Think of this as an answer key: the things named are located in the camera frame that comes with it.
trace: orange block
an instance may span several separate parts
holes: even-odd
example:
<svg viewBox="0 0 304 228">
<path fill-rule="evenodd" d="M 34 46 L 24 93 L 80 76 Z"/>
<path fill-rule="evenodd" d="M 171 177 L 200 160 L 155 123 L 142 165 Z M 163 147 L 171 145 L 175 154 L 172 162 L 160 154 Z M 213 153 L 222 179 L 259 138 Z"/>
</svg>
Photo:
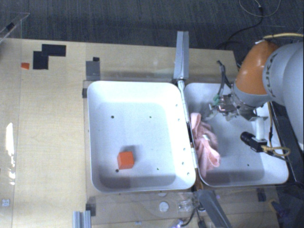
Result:
<svg viewBox="0 0 304 228">
<path fill-rule="evenodd" d="M 132 151 L 120 152 L 117 156 L 118 169 L 130 169 L 134 166 L 134 157 Z"/>
<path fill-rule="evenodd" d="M 23 69 L 29 70 L 29 63 L 21 63 Z"/>
</svg>

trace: clear acrylic panel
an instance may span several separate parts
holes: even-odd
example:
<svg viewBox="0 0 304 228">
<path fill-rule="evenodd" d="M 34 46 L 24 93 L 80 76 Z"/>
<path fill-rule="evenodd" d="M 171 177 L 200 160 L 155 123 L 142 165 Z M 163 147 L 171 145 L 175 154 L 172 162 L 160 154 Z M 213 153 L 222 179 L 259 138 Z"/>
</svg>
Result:
<svg viewBox="0 0 304 228">
<path fill-rule="evenodd" d="M 0 226 L 12 226 L 21 90 L 22 21 L 0 20 Z"/>
</svg>

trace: pink towel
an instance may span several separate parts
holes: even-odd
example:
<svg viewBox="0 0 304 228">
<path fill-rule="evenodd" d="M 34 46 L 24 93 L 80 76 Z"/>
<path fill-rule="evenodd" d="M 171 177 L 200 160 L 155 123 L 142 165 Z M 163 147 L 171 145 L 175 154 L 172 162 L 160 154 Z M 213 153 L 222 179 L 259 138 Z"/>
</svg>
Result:
<svg viewBox="0 0 304 228">
<path fill-rule="evenodd" d="M 211 126 L 201 122 L 199 113 L 192 113 L 190 116 L 196 155 L 199 162 L 199 171 L 203 178 L 207 171 L 218 167 L 220 164 L 220 155 L 218 149 L 218 140 L 211 132 Z"/>
</svg>

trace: dark floor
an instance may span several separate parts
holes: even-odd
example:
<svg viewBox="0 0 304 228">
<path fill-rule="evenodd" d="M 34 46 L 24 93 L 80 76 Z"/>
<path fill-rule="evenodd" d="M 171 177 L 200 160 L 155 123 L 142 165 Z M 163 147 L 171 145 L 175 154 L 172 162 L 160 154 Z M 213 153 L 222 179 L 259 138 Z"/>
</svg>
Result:
<svg viewBox="0 0 304 228">
<path fill-rule="evenodd" d="M 264 15 L 279 0 L 258 0 Z M 259 15 L 257 4 L 242 0 Z M 303 32 L 304 0 L 281 0 L 262 23 L 233 37 L 229 44 L 240 60 L 261 36 Z M 11 12 L 30 12 L 24 38 L 174 47 L 177 30 L 190 32 L 191 48 L 214 48 L 259 17 L 243 11 L 239 0 L 0 0 L 0 22 Z"/>
</svg>

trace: wooden table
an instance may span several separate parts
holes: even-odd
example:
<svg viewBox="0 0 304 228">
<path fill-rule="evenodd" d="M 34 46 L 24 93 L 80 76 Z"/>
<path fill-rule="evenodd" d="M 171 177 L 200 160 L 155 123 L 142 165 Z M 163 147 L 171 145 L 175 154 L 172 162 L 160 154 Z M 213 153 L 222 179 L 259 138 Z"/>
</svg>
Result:
<svg viewBox="0 0 304 228">
<path fill-rule="evenodd" d="M 175 48 L 78 42 L 22 40 L 18 160 L 12 226 L 14 228 L 69 228 L 73 211 L 86 206 L 86 158 L 84 138 L 83 81 L 86 61 L 100 58 L 101 72 L 173 73 Z M 48 70 L 33 70 L 33 51 L 42 44 L 66 45 L 66 57 L 49 57 Z M 3 58 L 1 67 L 10 63 Z M 231 51 L 190 50 L 190 74 L 201 82 L 219 82 L 217 60 L 226 65 L 227 76 L 237 70 Z M 255 189 L 218 190 L 224 211 L 234 227 L 278 227 L 276 215 L 266 202 L 258 202 Z M 267 199 L 277 198 L 266 189 Z M 109 216 L 119 216 L 115 210 Z M 205 221 L 210 222 L 206 214 Z M 169 227 L 172 219 L 93 227 Z M 189 227 L 197 227 L 197 218 Z"/>
</svg>

